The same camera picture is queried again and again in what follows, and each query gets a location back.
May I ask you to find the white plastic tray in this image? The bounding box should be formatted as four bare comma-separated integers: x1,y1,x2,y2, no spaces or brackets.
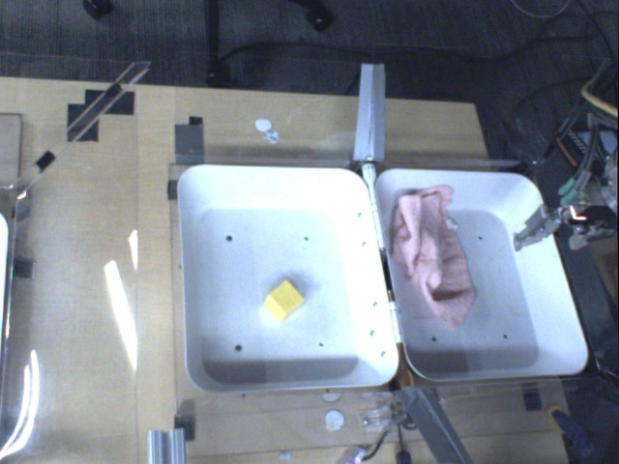
374,167,590,382
176,163,400,394

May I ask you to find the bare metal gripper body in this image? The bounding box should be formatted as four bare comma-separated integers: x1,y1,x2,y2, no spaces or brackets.
554,200,619,237

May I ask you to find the pale wood board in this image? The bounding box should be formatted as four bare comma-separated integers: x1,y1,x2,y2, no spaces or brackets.
136,83,581,464

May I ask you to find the yellow cube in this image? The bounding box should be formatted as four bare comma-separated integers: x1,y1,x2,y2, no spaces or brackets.
263,279,306,324

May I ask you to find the pink cloth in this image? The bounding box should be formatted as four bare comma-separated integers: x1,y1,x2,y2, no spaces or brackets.
389,184,478,329

